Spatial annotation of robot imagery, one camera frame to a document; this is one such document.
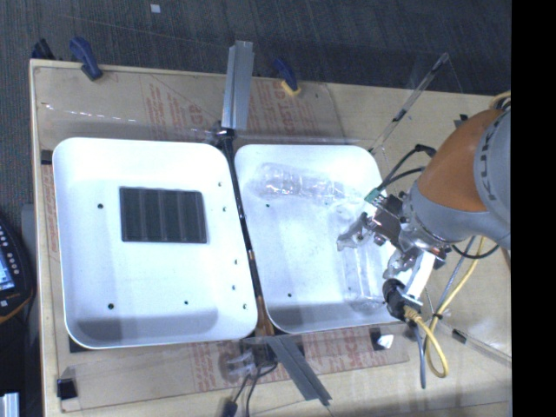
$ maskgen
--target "blue clamp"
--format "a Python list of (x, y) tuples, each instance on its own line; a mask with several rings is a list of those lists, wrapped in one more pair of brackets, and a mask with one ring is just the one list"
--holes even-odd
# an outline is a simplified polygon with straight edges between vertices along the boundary
[(83, 62), (81, 70), (90, 80), (96, 80), (103, 75), (103, 72), (100, 71), (96, 64), (93, 49), (90, 47), (89, 42), (82, 37), (74, 37), (69, 41), (69, 46), (76, 59)]
[(280, 73), (280, 76), (284, 79), (281, 86), (291, 95), (295, 96), (300, 91), (301, 88), (297, 84), (297, 79), (295, 78), (294, 72), (289, 68), (288, 64), (283, 60), (276, 58), (272, 62), (273, 66)]

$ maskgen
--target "white tray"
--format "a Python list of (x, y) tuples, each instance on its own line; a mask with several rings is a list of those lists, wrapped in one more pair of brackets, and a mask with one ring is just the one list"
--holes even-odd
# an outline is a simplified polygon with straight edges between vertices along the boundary
[[(53, 167), (64, 317), (77, 343), (132, 347), (233, 340), (253, 331), (253, 285), (219, 150), (70, 138), (56, 147)], [(120, 187), (201, 192), (207, 243), (123, 242)]]
[[(260, 196), (254, 187), (260, 166), (269, 162), (338, 182), (359, 202), (317, 202), (298, 195)], [(349, 145), (246, 145), (235, 157), (249, 236), (262, 295), (273, 323), (297, 334), (394, 321), (384, 306), (361, 309), (348, 294), (336, 239), (365, 209), (363, 197), (381, 183), (374, 158)], [(394, 248), (368, 248), (370, 281), (381, 295), (381, 276)]]

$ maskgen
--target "yellow cable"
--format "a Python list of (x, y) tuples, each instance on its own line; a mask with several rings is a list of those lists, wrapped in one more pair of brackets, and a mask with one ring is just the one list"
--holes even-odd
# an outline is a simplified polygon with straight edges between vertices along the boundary
[(488, 104), (488, 108), (493, 109), (496, 107), (497, 103), (503, 99), (507, 99), (508, 97), (512, 97), (512, 91), (506, 91), (504, 93), (498, 94), (497, 96), (493, 97), (490, 103)]
[[(477, 253), (476, 255), (480, 255), (480, 252), (483, 249), (483, 245), (485, 243), (485, 237), (482, 236), (480, 238), (480, 242), (479, 242), (479, 247), (477, 248)], [(460, 282), (458, 282), (458, 284), (456, 285), (455, 288), (453, 288), (452, 292), (450, 292), (450, 294), (446, 297), (446, 299), (442, 302), (442, 304), (440, 304), (438, 310), (435, 312), (433, 319), (431, 320), (431, 323), (429, 324), (428, 328), (431, 331), (431, 334), (434, 334), (434, 330), (436, 329), (436, 325), (438, 324), (438, 321), (440, 319), (440, 316), (444, 313), (444, 311), (446, 310), (446, 308), (448, 307), (448, 305), (452, 302), (453, 298), (460, 292), (461, 288), (463, 288), (464, 284), (469, 280), (469, 278), (471, 277), (473, 271), (475, 270), (475, 268), (477, 267), (477, 264), (479, 263), (479, 260), (473, 260), (473, 262), (471, 263), (471, 266), (469, 266), (469, 269), (467, 270), (467, 272), (463, 275), (463, 277), (461, 278)], [(445, 377), (446, 376), (446, 368), (443, 366), (444, 372), (446, 373), (445, 375), (441, 375), (442, 373), (439, 372), (433, 364), (433, 360), (431, 359), (431, 352), (429, 350), (430, 345), (427, 344), (426, 348), (425, 348), (425, 356), (427, 357), (427, 364), (430, 367), (431, 371), (433, 371), (433, 373), (437, 376), (437, 377)]]
[[(485, 237), (483, 236), (480, 238), (479, 247), (477, 249), (477, 255), (480, 255), (484, 243), (485, 243)], [(431, 371), (433, 371), (433, 374), (439, 378), (444, 378), (448, 375), (448, 363), (447, 363), (446, 356), (444, 355), (444, 352), (440, 348), (440, 344), (438, 340), (436, 340), (436, 337), (434, 336), (434, 330), (436, 329), (436, 324), (438, 323), (439, 317), (442, 315), (444, 310), (446, 310), (448, 304), (452, 302), (453, 298), (460, 292), (461, 288), (463, 288), (467, 280), (469, 280), (473, 271), (477, 267), (478, 263), (479, 260), (473, 260), (471, 266), (469, 267), (467, 272), (463, 275), (460, 282), (458, 282), (458, 284), (455, 286), (453, 291), (450, 292), (450, 294), (446, 297), (446, 299), (442, 302), (442, 304), (440, 304), (440, 307), (434, 314), (430, 325), (427, 326), (427, 324), (425, 324), (422, 317), (415, 309), (410, 308), (409, 306), (404, 306), (404, 312), (405, 312), (404, 315), (406, 316), (406, 318), (413, 321), (415, 324), (417, 324), (420, 328), (422, 328), (425, 331), (425, 334), (427, 334), (427, 346), (425, 348), (425, 356), (427, 357), (427, 364), (431, 369)], [(431, 344), (434, 346), (434, 349), (436, 350), (436, 353), (440, 358), (440, 363), (442, 365), (441, 371), (439, 371), (433, 364), (433, 360), (431, 358), (431, 351), (430, 351)]]
[(436, 353), (438, 354), (438, 356), (440, 358), (440, 363), (442, 363), (442, 372), (437, 371), (434, 368), (434, 366), (432, 366), (430, 364), (429, 364), (429, 367), (431, 368), (431, 370), (433, 371), (433, 373), (437, 377), (440, 377), (440, 378), (446, 377), (448, 375), (448, 362), (447, 362), (446, 356), (444, 355), (444, 352), (442, 352), (442, 349), (440, 348), (440, 344), (439, 344), (438, 340), (436, 340), (436, 337), (433, 334), (433, 331), (425, 324), (422, 317), (419, 315), (419, 313), (415, 309), (410, 308), (409, 306), (404, 306), (403, 309), (405, 311), (406, 318), (408, 318), (409, 320), (413, 321), (415, 324), (420, 326), (420, 328), (422, 328), (425, 331), (425, 334), (427, 334), (428, 341), (436, 349)]

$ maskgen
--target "clear plastic bag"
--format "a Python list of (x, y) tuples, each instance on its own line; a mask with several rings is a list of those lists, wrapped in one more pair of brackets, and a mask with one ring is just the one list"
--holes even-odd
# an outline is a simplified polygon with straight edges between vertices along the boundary
[(346, 278), (346, 299), (352, 308), (370, 312), (383, 306), (384, 268), (378, 247), (367, 242), (357, 248), (344, 248), (341, 256)]
[(297, 196), (326, 206), (361, 199), (356, 190), (331, 181), (324, 174), (271, 162), (256, 170), (250, 185), (256, 195), (265, 199)]

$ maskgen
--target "gray metal bar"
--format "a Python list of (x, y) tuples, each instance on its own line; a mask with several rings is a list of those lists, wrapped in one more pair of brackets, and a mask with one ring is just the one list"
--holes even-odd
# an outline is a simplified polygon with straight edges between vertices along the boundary
[(280, 335), (267, 337), (265, 340), (286, 368), (289, 377), (305, 400), (319, 399), (325, 407), (328, 407), (330, 405), (328, 401), (332, 400), (332, 397), (291, 338), (288, 335)]
[(0, 397), (0, 417), (19, 417), (18, 393), (7, 393)]
[(251, 42), (237, 40), (229, 49), (222, 110), (222, 127), (225, 129), (247, 128), (254, 58)]
[(423, 91), (427, 89), (430, 82), (432, 82), (438, 74), (439, 69), (444, 63), (448, 61), (449, 58), (450, 56), (448, 55), (448, 53), (445, 52), (444, 54), (442, 54), (442, 56), (440, 56), (440, 58), (436, 61), (430, 71), (427, 72), (427, 75), (423, 77), (419, 85), (417, 85), (417, 88), (414, 89), (411, 95), (404, 102), (400, 111), (398, 111), (396, 116), (394, 116), (394, 118), (392, 119), (392, 121), (390, 121), (388, 126), (386, 126), (384, 131), (382, 131), (381, 135), (377, 137), (376, 141), (374, 141), (373, 146), (369, 149), (369, 152), (372, 155), (376, 154), (377, 149), (381, 147), (384, 142), (390, 137), (395, 128), (400, 124), (400, 120), (406, 115), (409, 109), (413, 107), (415, 101), (419, 98)]

